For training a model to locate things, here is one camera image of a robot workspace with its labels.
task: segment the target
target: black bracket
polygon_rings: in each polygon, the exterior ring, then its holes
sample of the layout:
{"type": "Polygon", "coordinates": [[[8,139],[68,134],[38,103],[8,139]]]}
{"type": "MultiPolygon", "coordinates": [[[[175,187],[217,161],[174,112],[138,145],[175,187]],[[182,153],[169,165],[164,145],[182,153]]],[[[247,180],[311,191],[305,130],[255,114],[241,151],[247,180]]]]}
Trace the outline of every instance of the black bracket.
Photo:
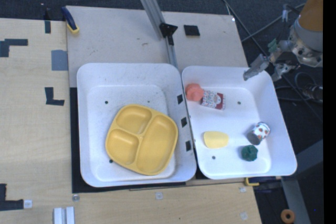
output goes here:
{"type": "Polygon", "coordinates": [[[169,25],[166,23],[161,23],[160,24],[160,30],[161,30],[161,34],[163,37],[167,37],[168,38],[168,44],[169,45],[174,45],[174,40],[173,40],[173,34],[175,33],[175,31],[177,30],[177,26],[175,25],[169,25]]]}

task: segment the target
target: small can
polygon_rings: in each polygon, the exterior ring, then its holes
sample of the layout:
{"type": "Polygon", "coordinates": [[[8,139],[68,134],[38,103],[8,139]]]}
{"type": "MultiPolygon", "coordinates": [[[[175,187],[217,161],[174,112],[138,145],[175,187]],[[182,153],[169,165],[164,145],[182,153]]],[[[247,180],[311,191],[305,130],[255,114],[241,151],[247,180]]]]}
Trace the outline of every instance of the small can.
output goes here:
{"type": "Polygon", "coordinates": [[[270,132],[271,130],[265,122],[258,122],[247,134],[247,139],[252,145],[259,145],[262,140],[266,139],[270,132]]]}

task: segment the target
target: black tape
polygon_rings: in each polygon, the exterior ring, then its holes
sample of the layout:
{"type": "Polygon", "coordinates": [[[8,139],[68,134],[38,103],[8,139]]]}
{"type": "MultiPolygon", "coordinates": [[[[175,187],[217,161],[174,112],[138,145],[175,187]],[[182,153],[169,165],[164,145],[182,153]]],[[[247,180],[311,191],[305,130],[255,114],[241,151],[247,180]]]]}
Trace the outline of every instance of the black tape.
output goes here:
{"type": "Polygon", "coordinates": [[[4,41],[0,41],[0,57],[9,57],[10,46],[28,46],[28,39],[6,38],[4,41]]]}
{"type": "Polygon", "coordinates": [[[4,41],[0,41],[0,57],[9,57],[9,45],[4,41]]]}
{"type": "Polygon", "coordinates": [[[51,34],[51,23],[49,20],[44,21],[44,33],[51,34]]]}
{"type": "Polygon", "coordinates": [[[9,46],[28,46],[28,39],[10,39],[10,38],[5,38],[5,42],[9,46]]]}
{"type": "Polygon", "coordinates": [[[6,185],[0,184],[0,211],[19,210],[24,208],[24,201],[6,201],[6,185]]]}
{"type": "Polygon", "coordinates": [[[64,100],[55,100],[54,99],[54,88],[53,87],[45,87],[47,102],[46,104],[51,105],[64,105],[64,100]]]}
{"type": "Polygon", "coordinates": [[[0,201],[6,200],[6,185],[0,184],[0,201]]]}

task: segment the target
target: black square marker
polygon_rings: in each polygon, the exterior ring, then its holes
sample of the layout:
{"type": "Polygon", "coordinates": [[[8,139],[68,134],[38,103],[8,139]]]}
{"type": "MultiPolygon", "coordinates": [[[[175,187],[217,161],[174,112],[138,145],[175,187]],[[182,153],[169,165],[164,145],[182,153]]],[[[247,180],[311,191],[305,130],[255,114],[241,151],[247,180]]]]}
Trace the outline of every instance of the black square marker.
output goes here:
{"type": "Polygon", "coordinates": [[[184,32],[186,36],[200,36],[200,31],[196,25],[184,25],[184,32]]]}

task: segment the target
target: yellow clip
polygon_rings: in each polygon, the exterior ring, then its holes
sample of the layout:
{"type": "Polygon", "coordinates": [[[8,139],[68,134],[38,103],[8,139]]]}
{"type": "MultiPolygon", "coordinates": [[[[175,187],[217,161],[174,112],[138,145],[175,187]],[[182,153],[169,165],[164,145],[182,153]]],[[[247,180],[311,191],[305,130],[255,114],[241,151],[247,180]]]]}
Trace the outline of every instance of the yellow clip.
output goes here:
{"type": "Polygon", "coordinates": [[[253,186],[253,187],[256,187],[256,186],[260,185],[258,182],[250,183],[250,181],[248,180],[248,177],[245,177],[244,183],[245,183],[246,186],[253,186]]]}
{"type": "Polygon", "coordinates": [[[76,29],[73,30],[69,24],[67,24],[68,29],[70,30],[71,33],[77,34],[79,32],[79,27],[76,25],[76,29]]]}

